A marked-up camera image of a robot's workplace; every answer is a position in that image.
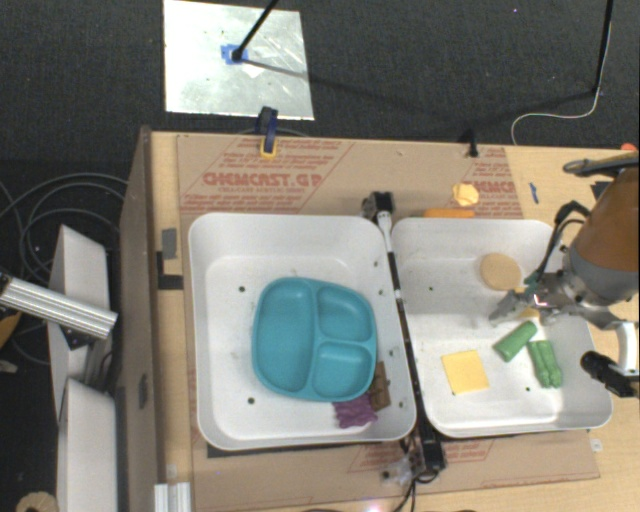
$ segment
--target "green object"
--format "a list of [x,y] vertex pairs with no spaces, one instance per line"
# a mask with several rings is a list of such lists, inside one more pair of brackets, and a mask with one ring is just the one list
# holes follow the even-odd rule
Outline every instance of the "green object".
[[544,365],[549,372],[551,385],[554,388],[559,388],[562,386],[562,371],[558,366],[558,361],[556,361],[556,355],[553,352],[551,343],[548,340],[536,341],[535,343],[538,345],[540,356],[542,357]]
[[522,350],[536,332],[538,332],[536,324],[528,320],[511,334],[502,338],[493,348],[495,348],[502,356],[502,359],[508,363],[516,357],[516,354]]
[[533,361],[538,381],[542,384],[543,388],[550,388],[551,377],[549,376],[547,366],[544,364],[544,359],[542,359],[542,354],[540,354],[540,343],[531,341],[527,343],[527,349],[531,356],[531,360]]

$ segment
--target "blue mark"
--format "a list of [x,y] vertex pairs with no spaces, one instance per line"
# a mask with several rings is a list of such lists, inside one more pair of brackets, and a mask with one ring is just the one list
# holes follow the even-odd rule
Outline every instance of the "blue mark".
[[529,188],[531,189],[531,196],[533,197],[533,202],[536,204],[540,204],[540,201],[538,200],[538,194],[537,194],[538,189],[533,184],[533,182],[529,183]]
[[235,50],[239,46],[240,45],[238,45],[238,44],[223,44],[220,47],[220,51],[222,52],[222,58],[224,59],[224,61],[227,64],[231,64],[231,65],[233,65],[233,64],[242,64],[243,60],[248,60],[249,59],[249,50],[246,50],[246,49],[242,52],[242,59],[239,60],[238,62],[234,61],[231,58],[231,53],[233,52],[233,50]]

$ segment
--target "purple object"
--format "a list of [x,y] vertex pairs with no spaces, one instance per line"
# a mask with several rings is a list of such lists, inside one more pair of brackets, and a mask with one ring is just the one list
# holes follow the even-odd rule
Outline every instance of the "purple object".
[[336,410],[340,428],[361,427],[378,419],[371,407],[369,393],[348,402],[333,402],[333,407]]

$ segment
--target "white cable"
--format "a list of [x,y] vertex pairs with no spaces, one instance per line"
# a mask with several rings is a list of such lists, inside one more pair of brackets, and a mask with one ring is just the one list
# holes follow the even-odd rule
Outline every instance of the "white cable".
[[600,75],[598,76],[598,88],[596,89],[595,97],[593,99],[593,105],[591,106],[591,109],[588,112],[585,112],[584,114],[577,114],[577,115],[551,114],[548,112],[531,112],[529,114],[523,114],[520,117],[517,117],[516,120],[511,124],[511,142],[513,142],[514,146],[518,145],[518,143],[516,142],[516,136],[515,136],[516,124],[518,124],[520,121],[522,121],[527,117],[535,116],[535,117],[552,117],[554,119],[583,119],[585,117],[589,117],[591,114],[595,112],[596,107],[598,106],[598,98],[600,97],[600,89],[602,87],[602,74],[604,72],[604,64],[607,61],[607,55],[609,54],[609,41],[611,40],[612,26],[613,26],[612,24],[609,24],[609,33],[607,34],[607,43],[604,48],[604,56],[602,57],[602,67],[600,68]]

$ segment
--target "metal sheet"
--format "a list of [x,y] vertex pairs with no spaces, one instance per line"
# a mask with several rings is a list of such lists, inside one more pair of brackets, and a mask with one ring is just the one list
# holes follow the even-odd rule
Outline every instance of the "metal sheet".
[[271,12],[247,47],[227,63],[261,9],[165,0],[165,107],[169,112],[251,116],[263,106],[284,119],[313,120],[300,14]]

